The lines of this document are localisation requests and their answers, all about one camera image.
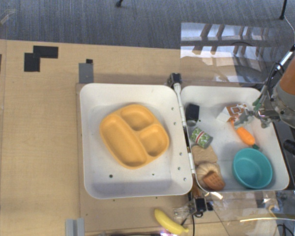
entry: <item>gray carpet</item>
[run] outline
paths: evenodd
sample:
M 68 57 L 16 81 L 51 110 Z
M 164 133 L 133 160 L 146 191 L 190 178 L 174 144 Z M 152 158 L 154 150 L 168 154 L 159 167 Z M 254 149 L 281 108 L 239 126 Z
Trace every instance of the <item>gray carpet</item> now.
M 180 48 L 182 22 L 276 28 L 283 0 L 0 0 L 0 13 L 16 9 L 8 39 L 157 48 Z M 286 16 L 295 29 L 295 0 Z

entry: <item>yellow divided plate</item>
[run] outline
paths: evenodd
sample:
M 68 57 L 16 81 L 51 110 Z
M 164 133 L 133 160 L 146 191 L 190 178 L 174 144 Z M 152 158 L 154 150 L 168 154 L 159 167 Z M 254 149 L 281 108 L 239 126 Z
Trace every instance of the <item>yellow divided plate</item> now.
M 162 155 L 169 137 L 152 112 L 132 104 L 106 116 L 99 127 L 101 138 L 119 164 L 140 168 Z

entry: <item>teal bowl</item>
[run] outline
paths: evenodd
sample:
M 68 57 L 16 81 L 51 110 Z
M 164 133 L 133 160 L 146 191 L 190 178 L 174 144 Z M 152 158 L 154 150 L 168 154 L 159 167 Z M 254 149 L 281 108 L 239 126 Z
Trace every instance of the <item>teal bowl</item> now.
M 250 189 L 265 188 L 272 180 L 272 166 L 265 155 L 254 148 L 243 148 L 233 160 L 236 180 Z

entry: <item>banana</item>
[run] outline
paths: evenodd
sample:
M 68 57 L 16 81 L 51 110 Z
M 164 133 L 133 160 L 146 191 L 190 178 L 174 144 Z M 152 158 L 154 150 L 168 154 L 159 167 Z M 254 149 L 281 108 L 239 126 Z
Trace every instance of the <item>banana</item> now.
M 167 231 L 169 231 L 172 234 L 180 235 L 181 233 L 189 232 L 188 228 L 184 228 L 180 224 L 174 222 L 171 220 L 163 211 L 160 209 L 155 209 L 154 210 L 154 216 L 157 220 L 157 222 L 164 227 Z

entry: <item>brown food item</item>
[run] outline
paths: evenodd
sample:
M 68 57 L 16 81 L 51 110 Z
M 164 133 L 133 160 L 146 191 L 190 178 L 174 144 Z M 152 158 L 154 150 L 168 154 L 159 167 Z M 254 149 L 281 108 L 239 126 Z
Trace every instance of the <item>brown food item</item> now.
M 221 179 L 221 171 L 220 167 L 217 163 L 201 163 L 197 168 L 196 168 L 196 175 L 197 175 L 197 180 L 203 188 L 208 188 L 208 185 L 203 181 L 203 178 L 209 174 L 209 172 L 216 172 L 218 176 L 220 176 Z
M 204 178 L 203 182 L 206 183 L 206 185 L 214 190 L 214 191 L 220 191 L 225 187 L 225 182 L 222 180 L 222 178 L 214 171 L 210 171 Z
M 216 163 L 217 162 L 217 155 L 215 154 L 214 150 L 211 146 L 207 148 L 202 148 L 199 145 L 194 145 L 191 148 L 193 161 L 195 166 L 200 165 L 204 162 L 209 163 Z

